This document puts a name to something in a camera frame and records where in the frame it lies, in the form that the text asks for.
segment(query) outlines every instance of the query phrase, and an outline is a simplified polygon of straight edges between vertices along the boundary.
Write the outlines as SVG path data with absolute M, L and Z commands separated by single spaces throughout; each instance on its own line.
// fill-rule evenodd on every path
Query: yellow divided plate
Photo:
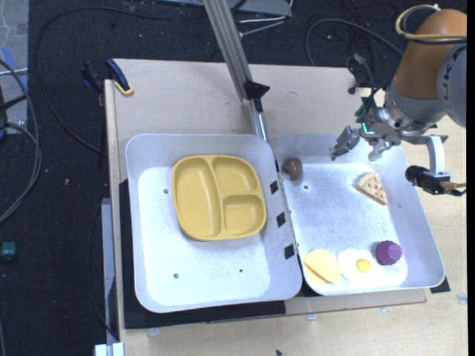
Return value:
M 178 223 L 193 239 L 239 239 L 258 233 L 266 223 L 261 182 L 240 157 L 183 158 L 173 167 L 171 187 Z

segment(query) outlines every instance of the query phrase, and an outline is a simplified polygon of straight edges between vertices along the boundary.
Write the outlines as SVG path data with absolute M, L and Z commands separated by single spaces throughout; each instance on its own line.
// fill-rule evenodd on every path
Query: green connector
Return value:
M 361 124 L 366 121 L 366 118 L 368 117 L 368 114 L 366 112 L 363 112 L 360 116 L 356 118 L 356 123 Z
M 1 244 L 0 248 L 0 260 L 9 262 L 18 259 L 18 253 L 16 251 L 16 244 L 14 241 L 5 241 Z
M 366 108 L 366 106 L 364 104 L 362 104 L 361 107 L 358 108 L 358 110 L 355 112 L 355 116 L 360 117 L 363 114 L 365 108 Z

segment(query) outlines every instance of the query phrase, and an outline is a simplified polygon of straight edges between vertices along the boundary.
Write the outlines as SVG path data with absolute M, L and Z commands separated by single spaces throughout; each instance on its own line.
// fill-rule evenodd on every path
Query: metal pole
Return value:
M 211 22 L 217 43 L 226 61 L 232 81 L 241 101 L 246 101 L 251 113 L 252 126 L 255 134 L 267 139 L 266 122 L 263 113 L 259 112 L 253 100 L 249 100 L 244 89 L 245 82 L 253 82 L 251 70 L 244 54 L 243 45 L 231 10 L 226 0 L 203 0 L 209 21 Z

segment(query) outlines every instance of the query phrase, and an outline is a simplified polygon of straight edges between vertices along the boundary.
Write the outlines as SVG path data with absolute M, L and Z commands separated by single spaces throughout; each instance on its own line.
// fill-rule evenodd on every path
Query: wooden table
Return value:
M 445 264 L 451 291 L 429 289 L 297 296 L 286 314 L 253 320 L 126 329 L 122 308 L 119 183 L 127 178 L 125 146 L 140 133 L 245 134 L 252 132 L 248 108 L 239 102 L 225 64 L 117 59 L 134 86 L 125 97 L 105 83 L 114 262 L 119 340 L 131 355 L 467 355 L 468 307 L 460 303 L 467 287 L 466 196 L 433 197 L 419 191 Z M 285 134 L 339 134 L 356 126 L 361 104 L 349 95 L 347 69 L 250 65 L 256 82 L 268 85 L 263 98 L 269 143 Z M 444 118 L 435 134 L 447 134 L 446 171 L 466 181 L 466 131 Z M 410 165 L 425 165 L 425 147 L 402 145 Z

